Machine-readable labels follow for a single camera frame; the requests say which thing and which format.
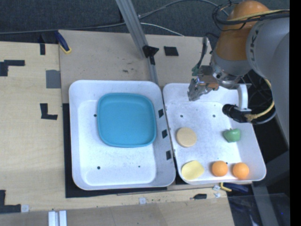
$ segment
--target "toy orange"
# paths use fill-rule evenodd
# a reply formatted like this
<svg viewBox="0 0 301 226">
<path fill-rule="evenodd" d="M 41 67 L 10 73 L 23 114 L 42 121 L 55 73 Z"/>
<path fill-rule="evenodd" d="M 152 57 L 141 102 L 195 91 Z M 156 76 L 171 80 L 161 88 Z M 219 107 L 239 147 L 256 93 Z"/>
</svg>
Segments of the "toy orange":
<svg viewBox="0 0 301 226">
<path fill-rule="evenodd" d="M 212 165 L 212 173 L 216 177 L 225 176 L 228 172 L 228 165 L 224 161 L 216 161 Z"/>
<path fill-rule="evenodd" d="M 233 175 L 238 179 L 246 179 L 249 172 L 249 167 L 243 162 L 238 162 L 233 167 Z"/>
</svg>

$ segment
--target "black mat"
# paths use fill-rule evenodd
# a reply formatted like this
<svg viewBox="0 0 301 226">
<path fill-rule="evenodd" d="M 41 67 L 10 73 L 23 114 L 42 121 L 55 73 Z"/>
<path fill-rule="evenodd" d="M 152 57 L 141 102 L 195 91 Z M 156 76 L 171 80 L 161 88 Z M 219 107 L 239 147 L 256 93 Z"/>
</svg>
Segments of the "black mat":
<svg viewBox="0 0 301 226">
<path fill-rule="evenodd" d="M 63 132 L 64 132 L 64 157 L 65 157 L 65 196 L 73 197 L 93 197 L 107 194 L 125 194 L 150 191 L 164 191 L 167 187 L 147 187 L 147 188 L 126 188 L 126 189 L 106 189 L 106 190 L 83 190 L 74 183 L 72 178 L 71 165 L 71 135 L 70 135 L 70 110 L 69 104 L 63 104 Z"/>
</svg>

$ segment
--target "wooden board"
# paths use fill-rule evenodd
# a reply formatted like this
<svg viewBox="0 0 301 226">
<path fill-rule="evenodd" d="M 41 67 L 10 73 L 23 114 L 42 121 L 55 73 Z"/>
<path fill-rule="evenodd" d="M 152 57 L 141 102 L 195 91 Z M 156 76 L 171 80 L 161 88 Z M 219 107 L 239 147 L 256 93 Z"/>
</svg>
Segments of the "wooden board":
<svg viewBox="0 0 301 226">
<path fill-rule="evenodd" d="M 0 51 L 0 61 L 25 60 L 24 67 L 10 66 L 8 76 L 0 77 L 0 189 L 6 190 L 6 205 L 43 211 L 137 205 L 141 197 L 147 204 L 189 201 L 196 194 L 215 199 L 211 187 L 175 185 L 166 192 L 66 199 L 62 92 L 46 88 L 46 70 L 61 70 L 59 47 L 46 44 L 46 55 L 40 55 L 39 44 L 0 42 Z M 57 120 L 41 119 L 40 103 Z M 221 207 L 230 215 L 229 205 Z"/>
<path fill-rule="evenodd" d="M 0 215 L 1 226 L 47 226 L 45 212 Z M 68 210 L 72 226 L 234 226 L 227 198 Z"/>
<path fill-rule="evenodd" d="M 69 86 L 77 80 L 150 80 L 147 60 L 139 56 L 130 34 L 67 30 L 60 33 L 72 49 L 70 54 L 60 51 L 63 103 L 69 102 Z M 159 86 L 190 83 L 191 69 L 201 57 L 203 38 L 146 35 L 146 39 L 150 46 L 159 49 L 154 56 Z M 176 47 L 179 56 L 166 56 L 164 46 Z M 202 64 L 209 64 L 210 50 L 209 44 Z"/>
</svg>

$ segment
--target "black clamp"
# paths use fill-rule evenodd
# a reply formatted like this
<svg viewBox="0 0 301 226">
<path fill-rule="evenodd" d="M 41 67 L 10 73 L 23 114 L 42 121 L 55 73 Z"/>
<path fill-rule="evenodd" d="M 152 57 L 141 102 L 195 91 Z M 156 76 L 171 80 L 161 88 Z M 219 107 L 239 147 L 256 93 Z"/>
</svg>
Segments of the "black clamp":
<svg viewBox="0 0 301 226">
<path fill-rule="evenodd" d="M 150 57 L 150 64 L 156 65 L 154 55 L 159 51 L 159 49 L 155 48 L 155 47 L 148 46 L 148 45 L 144 45 L 142 47 L 142 49 L 143 49 L 145 57 L 146 58 Z"/>
</svg>

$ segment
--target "blue tray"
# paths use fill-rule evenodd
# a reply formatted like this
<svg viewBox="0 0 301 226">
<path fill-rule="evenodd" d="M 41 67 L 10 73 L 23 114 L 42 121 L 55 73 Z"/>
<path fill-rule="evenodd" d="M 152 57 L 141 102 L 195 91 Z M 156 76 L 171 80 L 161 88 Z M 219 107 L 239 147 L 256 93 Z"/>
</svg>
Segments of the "blue tray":
<svg viewBox="0 0 301 226">
<path fill-rule="evenodd" d="M 117 147 L 147 146 L 157 135 L 153 104 L 138 94 L 110 93 L 101 97 L 97 126 L 103 142 Z"/>
</svg>

